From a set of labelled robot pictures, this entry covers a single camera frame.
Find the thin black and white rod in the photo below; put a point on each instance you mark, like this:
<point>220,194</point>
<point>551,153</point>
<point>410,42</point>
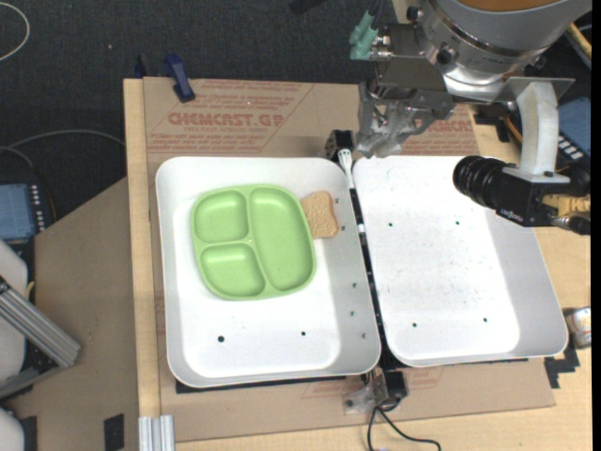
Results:
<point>362,233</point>

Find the small white can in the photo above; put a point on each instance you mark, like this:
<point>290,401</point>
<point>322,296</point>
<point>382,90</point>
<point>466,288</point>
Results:
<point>580,327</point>

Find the brown cardboard board red print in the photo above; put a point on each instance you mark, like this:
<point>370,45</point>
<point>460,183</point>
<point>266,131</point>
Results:
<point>244,120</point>

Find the white plastic tray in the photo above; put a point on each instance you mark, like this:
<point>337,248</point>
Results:
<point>446,270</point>
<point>263,336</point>

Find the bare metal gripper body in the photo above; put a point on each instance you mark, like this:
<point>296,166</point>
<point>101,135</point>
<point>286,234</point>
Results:
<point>422,75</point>

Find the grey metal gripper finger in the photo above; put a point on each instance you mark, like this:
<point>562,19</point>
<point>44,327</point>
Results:
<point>371,134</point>
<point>406,132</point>

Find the green divided plate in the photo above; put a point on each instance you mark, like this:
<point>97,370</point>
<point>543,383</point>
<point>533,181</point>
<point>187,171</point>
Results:
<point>256,242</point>

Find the brown toast bread slice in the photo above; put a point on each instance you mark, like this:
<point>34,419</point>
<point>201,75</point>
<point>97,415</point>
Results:
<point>321,215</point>

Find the black cylinder on white bracket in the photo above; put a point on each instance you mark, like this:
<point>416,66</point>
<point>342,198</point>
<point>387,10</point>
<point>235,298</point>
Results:
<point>512,191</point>

